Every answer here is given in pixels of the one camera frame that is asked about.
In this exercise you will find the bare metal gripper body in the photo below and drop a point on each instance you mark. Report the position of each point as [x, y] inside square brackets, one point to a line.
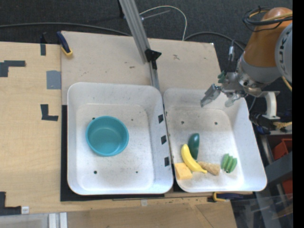
[237, 83]

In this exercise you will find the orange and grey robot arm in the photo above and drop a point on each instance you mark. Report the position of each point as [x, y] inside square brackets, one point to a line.
[263, 46]

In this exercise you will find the dark green toy vegetable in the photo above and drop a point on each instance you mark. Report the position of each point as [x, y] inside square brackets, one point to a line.
[194, 142]

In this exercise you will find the orange toy cheese block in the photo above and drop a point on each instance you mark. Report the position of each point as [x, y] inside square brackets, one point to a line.
[183, 172]

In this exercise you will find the white plastic tray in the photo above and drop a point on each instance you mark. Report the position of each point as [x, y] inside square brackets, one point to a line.
[213, 136]
[142, 136]

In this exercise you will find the beige toy bread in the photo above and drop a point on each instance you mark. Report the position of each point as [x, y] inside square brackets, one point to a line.
[211, 168]

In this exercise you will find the pale wood board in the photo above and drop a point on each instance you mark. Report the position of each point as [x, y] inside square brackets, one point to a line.
[107, 58]

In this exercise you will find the teal bowl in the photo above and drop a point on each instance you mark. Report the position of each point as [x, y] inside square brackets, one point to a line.
[107, 136]

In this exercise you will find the black cylinder on white bracket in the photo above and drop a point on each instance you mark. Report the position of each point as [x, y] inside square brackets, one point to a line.
[270, 103]

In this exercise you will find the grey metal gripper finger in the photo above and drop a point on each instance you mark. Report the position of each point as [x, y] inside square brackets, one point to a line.
[231, 100]
[210, 94]

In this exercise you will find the yellow banana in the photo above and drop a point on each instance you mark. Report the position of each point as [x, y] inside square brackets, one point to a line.
[188, 158]

